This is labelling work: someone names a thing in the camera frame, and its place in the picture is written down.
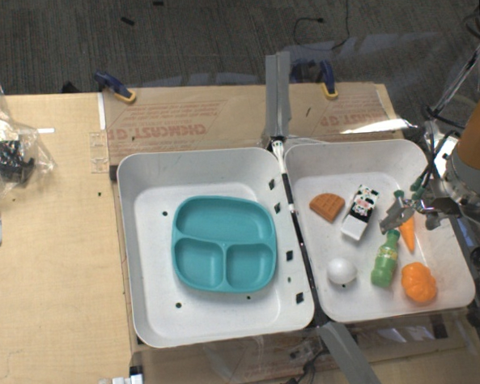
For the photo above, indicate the white cow print carton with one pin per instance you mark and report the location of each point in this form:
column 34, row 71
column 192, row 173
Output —
column 359, row 214

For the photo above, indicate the teal divided plate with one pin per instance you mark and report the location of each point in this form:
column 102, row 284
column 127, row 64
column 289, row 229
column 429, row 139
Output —
column 222, row 233

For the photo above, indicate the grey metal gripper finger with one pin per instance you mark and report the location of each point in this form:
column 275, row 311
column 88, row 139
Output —
column 396, row 213
column 432, row 220

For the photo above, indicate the orange carrot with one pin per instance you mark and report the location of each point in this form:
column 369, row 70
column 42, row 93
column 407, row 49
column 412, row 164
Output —
column 408, row 231

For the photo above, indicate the clear plastic bag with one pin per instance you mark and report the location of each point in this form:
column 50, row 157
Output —
column 0, row 120

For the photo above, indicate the orange pumpkin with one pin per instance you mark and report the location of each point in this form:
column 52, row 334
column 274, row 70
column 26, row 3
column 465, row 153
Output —
column 419, row 282

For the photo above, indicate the white plastic tray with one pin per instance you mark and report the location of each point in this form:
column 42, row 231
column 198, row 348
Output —
column 215, row 318
column 352, row 302

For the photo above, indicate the green plastic bottle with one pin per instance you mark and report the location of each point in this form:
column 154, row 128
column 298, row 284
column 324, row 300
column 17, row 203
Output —
column 384, row 265

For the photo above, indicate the thin black and white rod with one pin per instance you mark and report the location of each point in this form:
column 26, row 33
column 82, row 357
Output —
column 288, row 192

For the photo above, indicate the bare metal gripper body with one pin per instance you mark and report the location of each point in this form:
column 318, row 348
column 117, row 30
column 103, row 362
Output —
column 447, row 203

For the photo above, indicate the brown cardboard board red print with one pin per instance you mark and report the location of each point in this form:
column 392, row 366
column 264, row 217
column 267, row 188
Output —
column 219, row 119

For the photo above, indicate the white egg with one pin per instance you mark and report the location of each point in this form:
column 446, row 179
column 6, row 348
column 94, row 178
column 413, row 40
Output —
column 341, row 271

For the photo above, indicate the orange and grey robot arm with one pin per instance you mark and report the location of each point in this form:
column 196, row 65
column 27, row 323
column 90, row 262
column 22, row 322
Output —
column 473, row 140

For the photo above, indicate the orange waffle biscuit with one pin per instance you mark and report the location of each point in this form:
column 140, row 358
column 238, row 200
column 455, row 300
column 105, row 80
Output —
column 327, row 206

